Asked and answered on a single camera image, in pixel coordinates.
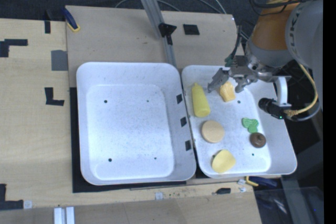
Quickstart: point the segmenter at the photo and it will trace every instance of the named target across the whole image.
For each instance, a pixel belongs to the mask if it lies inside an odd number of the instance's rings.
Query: empty white tray
[[[278,120],[258,107],[261,98],[274,98],[276,93],[272,83],[261,80],[245,86],[244,91],[235,93],[236,99],[224,102],[219,91],[207,92],[207,85],[219,66],[188,66],[182,71],[187,110],[197,152],[200,169],[211,178],[230,178],[238,176],[266,176],[291,174],[297,167],[296,156],[283,120]],[[234,79],[229,81],[236,86]],[[197,82],[204,89],[211,113],[198,118],[193,111],[191,88]],[[256,119],[258,132],[266,137],[266,145],[255,148],[249,141],[250,133],[242,125],[242,118]],[[219,122],[225,130],[224,138],[218,143],[205,141],[201,127],[207,120]],[[220,150],[229,150],[236,159],[230,170],[219,174],[211,167],[212,159]]]
[[[77,70],[80,168],[94,185],[187,180],[196,170],[181,77],[166,63]]]

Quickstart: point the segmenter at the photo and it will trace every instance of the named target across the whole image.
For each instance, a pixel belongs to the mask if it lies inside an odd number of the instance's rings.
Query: beige disc
[[[203,138],[209,143],[217,143],[223,139],[225,131],[219,122],[206,121],[201,130]]]

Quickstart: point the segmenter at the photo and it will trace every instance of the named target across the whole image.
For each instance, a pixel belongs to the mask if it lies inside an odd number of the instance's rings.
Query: yellow disc
[[[236,164],[236,159],[228,150],[221,150],[213,159],[211,167],[212,169],[221,174],[228,171]]]
[[[206,121],[203,123],[201,133],[203,138],[209,143],[217,143],[225,135],[224,128],[216,121]]]

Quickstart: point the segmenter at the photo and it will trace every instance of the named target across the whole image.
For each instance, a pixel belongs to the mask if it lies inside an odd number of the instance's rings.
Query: black clamp
[[[165,23],[159,24],[159,30],[162,37],[167,38],[167,42],[169,45],[173,45],[173,40],[171,34],[177,29],[177,26],[174,25],[168,25]]]

